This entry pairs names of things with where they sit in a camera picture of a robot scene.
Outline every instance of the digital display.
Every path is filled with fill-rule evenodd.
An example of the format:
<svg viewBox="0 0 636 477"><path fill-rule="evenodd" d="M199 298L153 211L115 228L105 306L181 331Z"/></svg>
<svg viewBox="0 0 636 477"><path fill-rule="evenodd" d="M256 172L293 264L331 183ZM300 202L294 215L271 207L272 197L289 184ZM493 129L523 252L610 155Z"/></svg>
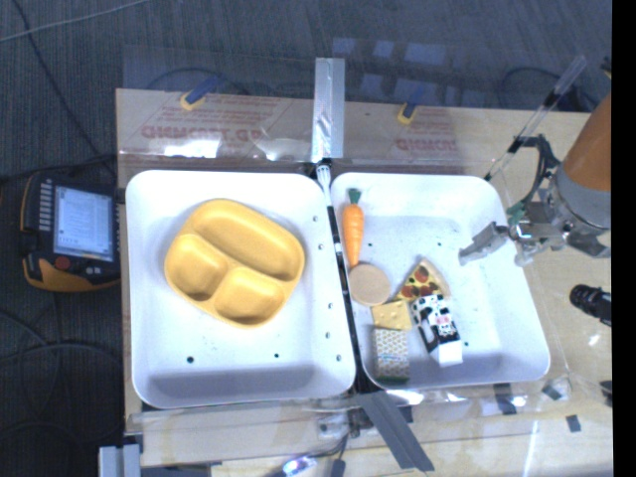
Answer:
<svg viewBox="0 0 636 477"><path fill-rule="evenodd" d="M55 203L54 252L113 261L112 199L58 186Z"/></svg>

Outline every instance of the red button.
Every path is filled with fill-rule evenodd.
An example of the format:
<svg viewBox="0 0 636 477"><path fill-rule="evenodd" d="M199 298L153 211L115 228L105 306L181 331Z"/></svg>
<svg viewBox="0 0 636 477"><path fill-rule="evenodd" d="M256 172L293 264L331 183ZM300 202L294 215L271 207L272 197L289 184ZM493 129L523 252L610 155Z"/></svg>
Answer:
<svg viewBox="0 0 636 477"><path fill-rule="evenodd" d="M56 268L59 270L68 270L71 267L71 261L67 256L58 256L56 258Z"/></svg>

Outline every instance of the robotic claw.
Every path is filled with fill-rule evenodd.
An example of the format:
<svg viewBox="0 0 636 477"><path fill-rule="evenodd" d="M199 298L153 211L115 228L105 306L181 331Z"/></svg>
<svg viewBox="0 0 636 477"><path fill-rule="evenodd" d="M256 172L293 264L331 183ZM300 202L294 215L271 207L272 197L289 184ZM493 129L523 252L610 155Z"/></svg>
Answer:
<svg viewBox="0 0 636 477"><path fill-rule="evenodd" d="M508 226L491 223L459 251L460 263L484 257L508 239L518 245L519 266L531 263L538 252L566 245L593 257L610 257L611 247L598 237L611 229L611 93L591 113L562 163L542 135L519 146L539 151L531 191L508 210Z"/></svg>

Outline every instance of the carrot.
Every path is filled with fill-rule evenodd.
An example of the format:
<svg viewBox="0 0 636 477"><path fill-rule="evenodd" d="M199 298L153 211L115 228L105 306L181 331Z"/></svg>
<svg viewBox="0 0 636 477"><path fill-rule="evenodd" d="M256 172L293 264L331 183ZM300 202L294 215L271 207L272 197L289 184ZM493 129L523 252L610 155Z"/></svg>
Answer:
<svg viewBox="0 0 636 477"><path fill-rule="evenodd" d="M362 237L365 229L365 214L360 205L358 205L361 195L362 193L359 190L350 189L350 204L345 207L342 213L345 252L352 267L356 266L360 259L360 249L362 248Z"/></svg>

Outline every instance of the yellow divided plate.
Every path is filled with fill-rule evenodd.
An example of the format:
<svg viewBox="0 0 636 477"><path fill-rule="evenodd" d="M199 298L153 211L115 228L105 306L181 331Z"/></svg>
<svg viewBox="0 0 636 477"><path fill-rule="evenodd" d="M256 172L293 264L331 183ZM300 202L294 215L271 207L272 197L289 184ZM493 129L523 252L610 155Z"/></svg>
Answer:
<svg viewBox="0 0 636 477"><path fill-rule="evenodd" d="M259 327L282 309L305 265L298 239L243 204L202 204L175 236L164 262L170 286L231 325Z"/></svg>

